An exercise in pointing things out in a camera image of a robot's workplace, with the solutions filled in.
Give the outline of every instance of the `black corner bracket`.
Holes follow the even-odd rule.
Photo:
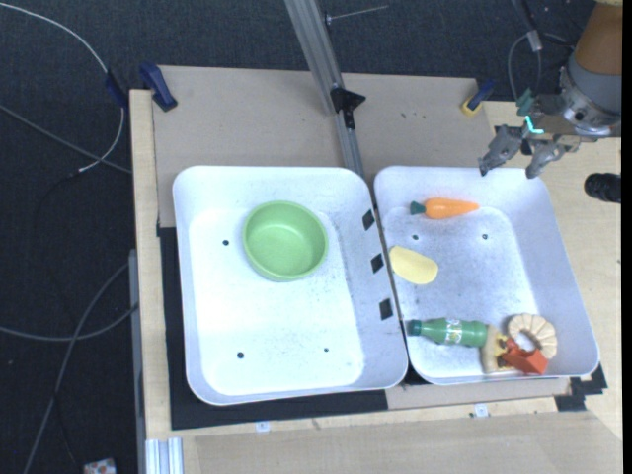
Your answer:
[[[587,395],[602,395],[608,385],[603,375],[601,364],[591,374],[591,379],[582,380],[579,377],[571,377],[571,394],[558,395],[555,404],[558,411],[585,411]]]
[[[366,97],[359,95],[358,93],[347,91],[345,88],[340,88],[338,86],[332,89],[329,95],[334,103],[336,113],[343,111],[345,126],[348,129],[355,130],[356,123],[354,122],[354,110],[366,100]]]

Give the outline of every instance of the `teal light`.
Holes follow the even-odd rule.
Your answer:
[[[538,134],[538,135],[539,135],[540,133],[544,133],[544,130],[539,129],[539,128],[535,128],[535,127],[533,126],[533,121],[531,120],[531,116],[525,116],[525,117],[524,117],[524,120],[526,121],[526,125],[528,126],[529,131],[530,131],[531,133],[536,133],[536,134]]]

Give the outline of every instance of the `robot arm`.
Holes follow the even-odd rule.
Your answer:
[[[479,158],[485,176],[521,151],[532,156],[525,173],[531,179],[582,142],[621,136],[623,0],[597,4],[575,50],[560,71],[559,94],[527,92],[516,104],[522,128],[502,126]]]

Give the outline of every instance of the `table surface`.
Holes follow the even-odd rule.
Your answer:
[[[327,137],[329,140],[322,137],[323,133],[328,132],[333,135],[333,123],[330,117],[320,113],[317,94],[309,91],[308,87],[312,79],[308,72],[187,67],[166,67],[164,70],[170,87],[175,86],[175,91],[172,89],[172,93],[176,99],[182,97],[185,101],[199,100],[202,95],[207,96],[205,91],[198,93],[195,89],[189,89],[190,84],[178,85],[179,80],[189,79],[187,82],[191,82],[191,78],[200,80],[202,86],[211,81],[212,92],[223,94],[221,97],[214,98],[212,100],[214,105],[211,105],[216,107],[223,104],[223,106],[214,111],[207,109],[203,111],[202,116],[199,115],[199,108],[193,108],[195,112],[191,114],[187,114],[186,110],[180,107],[177,108],[182,111],[182,114],[179,116],[181,119],[176,119],[175,128],[185,136],[185,139],[188,135],[193,142],[200,142],[201,139],[208,138],[212,134],[211,138],[219,139],[221,142],[226,135],[230,136],[231,132],[236,131],[235,126],[243,128],[258,122],[258,128],[264,133],[273,132],[274,128],[278,128],[277,134],[272,138],[280,139],[280,141],[286,134],[292,138],[297,132],[301,135],[305,134],[308,142],[312,138],[312,133],[320,135],[316,151],[318,164],[340,165],[341,157],[336,152],[336,137]],[[345,74],[345,79],[348,89],[363,94],[368,92],[373,98],[384,101],[375,106],[367,106],[366,109],[362,108],[361,116],[359,109],[357,110],[358,139],[361,143],[360,149],[365,170],[369,175],[374,174],[384,164],[462,166],[463,160],[475,160],[485,151],[485,146],[491,140],[496,124],[520,124],[519,119],[514,115],[513,104],[510,103],[486,102],[483,111],[474,118],[466,118],[462,115],[458,106],[466,96],[472,94],[472,90],[475,91],[476,85],[472,80],[362,74]],[[287,86],[289,86],[290,95],[293,95],[291,90],[296,89],[299,96],[290,96],[289,110],[279,112],[278,103],[273,99],[279,96],[279,93],[284,93]],[[250,90],[250,95],[253,95],[253,91],[255,92],[248,104],[247,117],[244,116],[243,104],[235,105],[233,100],[235,97],[243,96],[242,89],[244,88]],[[264,95],[271,95],[257,97],[257,89],[263,90]],[[244,153],[247,149],[241,144],[233,147],[227,144],[222,147],[221,153],[224,154],[218,155],[217,148],[211,148],[209,151],[204,150],[202,146],[200,158],[199,149],[192,151],[181,145],[177,152],[163,156],[161,155],[164,151],[161,151],[163,144],[157,145],[157,142],[161,138],[161,131],[164,131],[169,124],[173,124],[173,118],[166,118],[166,115],[171,112],[162,113],[152,103],[151,93],[146,90],[130,92],[130,110],[145,427],[147,438],[166,439],[175,435],[183,438],[188,474],[211,472],[211,466],[215,469],[212,472],[241,472],[240,469],[245,472],[251,462],[259,462],[266,455],[287,457],[289,470],[296,472],[301,457],[300,455],[296,457],[295,453],[291,453],[294,456],[289,455],[286,442],[291,441],[298,432],[303,434],[306,444],[312,444],[313,451],[318,451],[319,447],[323,446],[323,436],[326,436],[329,441],[334,439],[348,441],[349,448],[355,447],[354,452],[358,456],[348,452],[342,456],[334,455],[334,459],[330,458],[327,461],[340,463],[340,461],[347,461],[344,458],[354,458],[355,464],[353,467],[349,466],[350,472],[355,469],[358,472],[361,471],[360,467],[364,461],[361,459],[369,458],[375,450],[372,444],[374,442],[384,444],[386,436],[390,437],[389,440],[399,437],[399,447],[412,455],[413,450],[419,449],[417,443],[419,439],[433,436],[432,430],[435,430],[437,421],[441,423],[442,429],[451,430],[454,440],[452,447],[460,447],[459,437],[463,434],[480,434],[479,440],[483,440],[482,437],[486,436],[487,441],[493,441],[493,430],[488,431],[492,435],[485,435],[485,431],[468,431],[468,428],[472,427],[470,416],[474,412],[474,404],[482,402],[486,403],[487,410],[492,416],[491,420],[498,424],[499,429],[506,427],[507,430],[514,430],[518,423],[527,427],[528,430],[524,431],[522,439],[519,436],[516,438],[516,444],[520,440],[527,439],[537,442],[538,451],[547,458],[547,461],[555,463],[558,460],[553,458],[555,455],[552,451],[540,450],[542,445],[538,437],[543,437],[544,434],[548,434],[547,431],[561,427],[566,431],[566,435],[560,440],[567,441],[566,444],[569,447],[582,437],[586,438],[588,434],[593,439],[591,447],[613,448],[610,459],[615,470],[622,466],[621,211],[619,204],[595,200],[588,197],[583,190],[584,180],[590,173],[620,173],[620,139],[606,139],[597,144],[585,144],[579,152],[565,156],[560,162],[550,164],[541,176],[549,190],[569,260],[591,318],[600,349],[601,366],[608,384],[602,395],[587,397],[589,411],[580,413],[584,416],[583,418],[578,419],[573,416],[576,413],[557,412],[552,395],[568,392],[569,381],[564,378],[533,379],[522,381],[520,384],[507,381],[440,387],[434,385],[397,386],[387,390],[389,406],[387,412],[273,422],[272,431],[266,434],[267,438],[263,439],[261,434],[256,434],[254,424],[172,431],[165,324],[162,311],[161,257],[156,233],[157,223],[161,226],[173,225],[171,210],[173,207],[170,205],[168,193],[165,192],[169,191],[167,187],[173,181],[174,174],[192,163],[210,161],[208,164],[213,164],[213,160],[222,164],[248,165],[250,163],[244,163],[246,159]],[[270,117],[272,111],[274,111],[274,117]],[[257,121],[252,113],[268,116]],[[213,119],[217,118],[217,115],[221,115],[221,120]],[[246,126],[229,124],[237,121]],[[383,139],[379,138],[383,135],[396,135],[397,138],[404,139],[405,143],[406,137],[419,133],[425,135],[437,133],[437,136],[429,137],[422,147],[416,150],[416,153],[407,153],[406,149],[391,145],[392,142],[387,145],[382,141]],[[459,144],[464,136],[471,133],[475,134],[474,142]],[[287,151],[289,155],[280,158],[276,155],[273,158],[272,154],[267,154],[266,146],[263,144],[255,151],[251,147],[250,152],[254,152],[263,165],[295,164],[296,161],[298,165],[309,165],[309,159],[305,163],[300,162],[303,159],[300,157],[303,155],[299,151],[304,151],[300,148],[304,142],[298,139],[295,144],[299,147],[290,148]],[[516,157],[509,165],[524,167],[527,163],[523,157]],[[557,425],[549,423],[549,420],[557,421]],[[374,430],[377,426],[382,427],[386,435],[375,435]],[[585,432],[574,437],[573,434],[582,427],[585,427]],[[260,441],[268,445],[265,452],[259,452],[256,455],[253,452],[255,449],[252,449],[248,455],[243,454],[244,444],[248,444],[250,449],[251,445],[253,448],[258,447]],[[211,455],[213,460],[209,459],[205,453],[209,451],[209,448],[217,453]],[[243,456],[243,461],[225,463],[234,454]],[[415,464],[414,456],[411,456],[409,470]],[[589,463],[585,458],[580,457],[582,456],[577,456],[575,461],[581,468],[586,468]],[[305,465],[305,472],[319,472],[319,468],[327,470],[323,463],[324,457],[316,456],[315,458],[321,459],[313,460],[311,467]],[[570,460],[566,458],[565,461],[568,465]],[[455,467],[455,464],[449,462],[441,465],[444,465],[445,469],[439,469],[440,472],[448,472],[450,468]],[[263,472],[281,471],[275,470],[273,465],[268,470],[259,467],[258,469]]]

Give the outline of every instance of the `green bowl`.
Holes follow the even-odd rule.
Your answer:
[[[262,276],[289,281],[312,274],[327,257],[329,240],[320,219],[291,201],[262,203],[248,214],[242,241]]]

